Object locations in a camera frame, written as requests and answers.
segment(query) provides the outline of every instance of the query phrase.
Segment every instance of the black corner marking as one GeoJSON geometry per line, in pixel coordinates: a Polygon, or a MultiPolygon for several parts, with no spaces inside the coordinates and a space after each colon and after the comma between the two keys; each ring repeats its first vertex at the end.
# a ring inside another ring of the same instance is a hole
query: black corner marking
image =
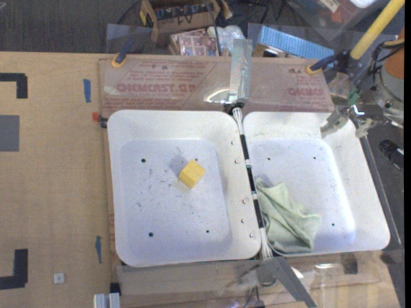
{"type": "Polygon", "coordinates": [[[25,287],[28,282],[28,250],[14,250],[13,275],[0,277],[0,290],[25,287]]]}
{"type": "Polygon", "coordinates": [[[27,76],[24,73],[0,73],[0,81],[15,82],[17,99],[28,98],[27,76]]]}

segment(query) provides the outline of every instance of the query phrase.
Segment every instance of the white tray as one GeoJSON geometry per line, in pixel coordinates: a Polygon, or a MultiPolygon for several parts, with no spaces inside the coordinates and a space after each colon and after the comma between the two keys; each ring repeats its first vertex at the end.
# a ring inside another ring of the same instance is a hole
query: white tray
{"type": "Polygon", "coordinates": [[[116,250],[123,262],[155,266],[258,253],[261,238],[232,117],[121,110],[107,128],[116,250]],[[189,189],[178,175],[191,159],[206,172],[189,189]]]}
{"type": "Polygon", "coordinates": [[[354,124],[322,139],[327,113],[253,112],[244,131],[254,178],[285,183],[291,197],[322,216],[312,253],[381,250],[390,240],[354,124]]]}

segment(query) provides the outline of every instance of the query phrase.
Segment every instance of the green cloth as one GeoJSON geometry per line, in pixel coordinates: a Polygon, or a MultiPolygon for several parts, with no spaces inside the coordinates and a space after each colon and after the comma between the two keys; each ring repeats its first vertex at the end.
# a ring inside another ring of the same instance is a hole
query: green cloth
{"type": "Polygon", "coordinates": [[[267,187],[258,178],[256,186],[271,246],[284,253],[311,252],[321,216],[294,202],[284,183],[267,187]]]}

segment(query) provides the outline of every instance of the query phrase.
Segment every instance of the small white square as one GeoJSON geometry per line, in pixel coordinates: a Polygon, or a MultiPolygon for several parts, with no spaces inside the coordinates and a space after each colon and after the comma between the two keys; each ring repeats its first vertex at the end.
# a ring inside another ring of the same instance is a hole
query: small white square
{"type": "Polygon", "coordinates": [[[54,274],[54,284],[64,283],[64,273],[54,274]]]}

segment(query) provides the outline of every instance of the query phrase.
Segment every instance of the dark floor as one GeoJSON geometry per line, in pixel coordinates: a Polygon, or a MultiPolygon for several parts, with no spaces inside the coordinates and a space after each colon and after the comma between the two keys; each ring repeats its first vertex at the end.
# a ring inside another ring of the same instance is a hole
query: dark floor
{"type": "MultiPolygon", "coordinates": [[[[7,5],[0,10],[0,51],[47,51],[70,53],[106,52],[107,25],[116,24],[130,6],[138,0],[0,0],[7,5]]],[[[278,20],[281,0],[274,0],[265,23],[309,28],[308,23],[285,5],[278,20]]],[[[139,5],[125,17],[124,24],[134,25],[139,5]]],[[[365,31],[381,10],[374,12],[350,30],[365,31]]],[[[238,21],[259,22],[264,8],[253,8],[252,13],[238,21]]],[[[405,25],[403,8],[384,29],[383,33],[396,35],[405,25]]],[[[382,181],[390,209],[398,228],[404,250],[404,195],[403,172],[399,172],[376,149],[382,139],[392,139],[403,147],[403,132],[398,129],[375,128],[370,132],[382,181]]],[[[393,271],[393,278],[403,278],[403,266],[393,271]]]]}

